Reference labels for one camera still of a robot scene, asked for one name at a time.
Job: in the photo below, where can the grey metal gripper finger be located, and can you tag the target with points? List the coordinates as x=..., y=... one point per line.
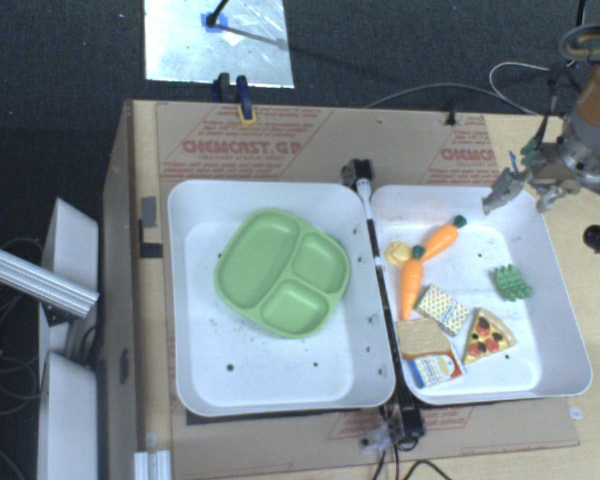
x=505, y=188
x=551, y=197

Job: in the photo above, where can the white plastic tray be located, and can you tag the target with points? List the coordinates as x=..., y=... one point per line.
x=280, y=368
x=540, y=348

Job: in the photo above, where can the orange carrot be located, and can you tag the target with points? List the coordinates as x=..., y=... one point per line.
x=411, y=283
x=441, y=240

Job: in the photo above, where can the thin black and white rod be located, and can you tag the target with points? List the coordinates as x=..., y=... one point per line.
x=380, y=263

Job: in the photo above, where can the brown cardboard board red print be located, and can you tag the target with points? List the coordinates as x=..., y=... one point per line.
x=330, y=138

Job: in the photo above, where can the pizza slice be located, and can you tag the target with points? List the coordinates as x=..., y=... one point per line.
x=487, y=338

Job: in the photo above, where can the brown bread slice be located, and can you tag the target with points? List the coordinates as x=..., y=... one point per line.
x=422, y=339

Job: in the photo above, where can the yellow biscuit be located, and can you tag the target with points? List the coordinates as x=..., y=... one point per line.
x=397, y=254

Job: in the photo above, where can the yellow patterned carton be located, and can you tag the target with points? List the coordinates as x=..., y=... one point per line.
x=442, y=309

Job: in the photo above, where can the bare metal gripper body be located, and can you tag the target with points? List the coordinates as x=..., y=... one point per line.
x=555, y=170

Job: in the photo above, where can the blue and white carton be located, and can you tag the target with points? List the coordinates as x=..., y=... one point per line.
x=436, y=370

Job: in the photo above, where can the green grapes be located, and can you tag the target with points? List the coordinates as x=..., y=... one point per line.
x=512, y=283

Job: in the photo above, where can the green divided plate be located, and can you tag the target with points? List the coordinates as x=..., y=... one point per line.
x=265, y=263

